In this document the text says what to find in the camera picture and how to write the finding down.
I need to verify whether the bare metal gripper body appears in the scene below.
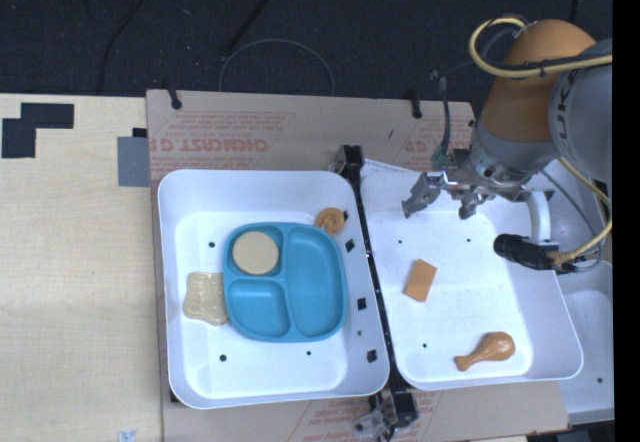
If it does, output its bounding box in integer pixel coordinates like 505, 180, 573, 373
438, 147, 532, 203

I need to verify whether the orange cheese slice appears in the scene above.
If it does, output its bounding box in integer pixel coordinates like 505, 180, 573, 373
403, 258, 438, 303

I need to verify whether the thin black rod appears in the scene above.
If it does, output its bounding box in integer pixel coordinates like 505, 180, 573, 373
346, 164, 407, 399

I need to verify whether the orange swirl pastry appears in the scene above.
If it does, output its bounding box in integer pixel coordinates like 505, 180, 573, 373
313, 207, 347, 236

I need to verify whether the white plastic tray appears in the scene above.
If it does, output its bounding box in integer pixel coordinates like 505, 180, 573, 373
157, 168, 391, 411
357, 164, 585, 392

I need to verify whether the brown cardboard board red print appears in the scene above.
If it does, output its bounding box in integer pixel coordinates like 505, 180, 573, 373
145, 89, 572, 442

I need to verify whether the orange chicken drumstick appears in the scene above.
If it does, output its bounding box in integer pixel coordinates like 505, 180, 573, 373
453, 331, 516, 373

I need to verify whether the blue divided plate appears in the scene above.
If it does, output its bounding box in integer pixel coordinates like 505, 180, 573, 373
222, 221, 349, 344

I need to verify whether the round tan biscuit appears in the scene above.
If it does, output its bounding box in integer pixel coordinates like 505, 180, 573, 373
231, 231, 280, 276

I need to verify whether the beige toast slice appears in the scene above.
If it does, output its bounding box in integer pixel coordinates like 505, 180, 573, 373
182, 271, 230, 327

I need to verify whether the black cylinder on white bracket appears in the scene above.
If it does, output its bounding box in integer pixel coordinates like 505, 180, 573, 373
493, 189, 561, 272

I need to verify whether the black block with wires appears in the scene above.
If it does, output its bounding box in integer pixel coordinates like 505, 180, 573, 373
387, 390, 419, 430
333, 144, 365, 177

